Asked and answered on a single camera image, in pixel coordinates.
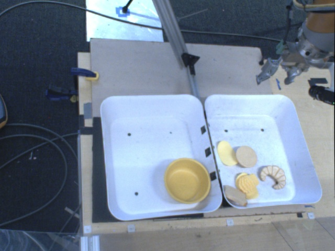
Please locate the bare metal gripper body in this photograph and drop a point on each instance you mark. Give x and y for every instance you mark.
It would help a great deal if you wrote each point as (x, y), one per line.
(307, 54)

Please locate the black cylinder on white bracket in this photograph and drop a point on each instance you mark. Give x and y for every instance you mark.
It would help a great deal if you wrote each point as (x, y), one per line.
(320, 93)

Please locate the white plastic tray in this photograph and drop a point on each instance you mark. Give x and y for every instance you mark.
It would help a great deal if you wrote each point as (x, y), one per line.
(272, 140)
(146, 161)

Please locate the thin black and white rod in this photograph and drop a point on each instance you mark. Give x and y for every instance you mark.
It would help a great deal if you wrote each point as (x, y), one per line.
(208, 129)

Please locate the yellow bowl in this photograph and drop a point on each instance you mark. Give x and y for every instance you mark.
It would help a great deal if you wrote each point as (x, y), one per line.
(187, 182)

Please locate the beige croissant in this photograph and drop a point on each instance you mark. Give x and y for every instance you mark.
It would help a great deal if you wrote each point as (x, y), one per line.
(278, 175)

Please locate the pale wood board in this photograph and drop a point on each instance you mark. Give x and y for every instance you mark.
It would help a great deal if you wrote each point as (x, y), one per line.
(311, 119)

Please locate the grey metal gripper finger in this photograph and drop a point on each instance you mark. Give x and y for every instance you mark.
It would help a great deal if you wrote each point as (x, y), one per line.
(269, 68)
(292, 76)

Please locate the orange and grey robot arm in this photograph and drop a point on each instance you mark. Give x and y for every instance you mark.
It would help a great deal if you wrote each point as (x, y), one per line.
(320, 17)

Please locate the tan round biscuit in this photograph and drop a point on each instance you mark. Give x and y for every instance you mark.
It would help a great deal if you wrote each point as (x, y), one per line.
(246, 156)

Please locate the brown bread slice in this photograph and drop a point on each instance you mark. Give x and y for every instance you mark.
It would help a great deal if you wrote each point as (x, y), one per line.
(235, 196)

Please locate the yellow ridged chip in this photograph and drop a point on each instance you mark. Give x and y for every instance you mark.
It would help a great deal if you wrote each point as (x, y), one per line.
(247, 184)

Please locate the pale yellow oval chip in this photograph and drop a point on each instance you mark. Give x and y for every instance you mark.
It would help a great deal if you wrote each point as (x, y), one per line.
(225, 153)

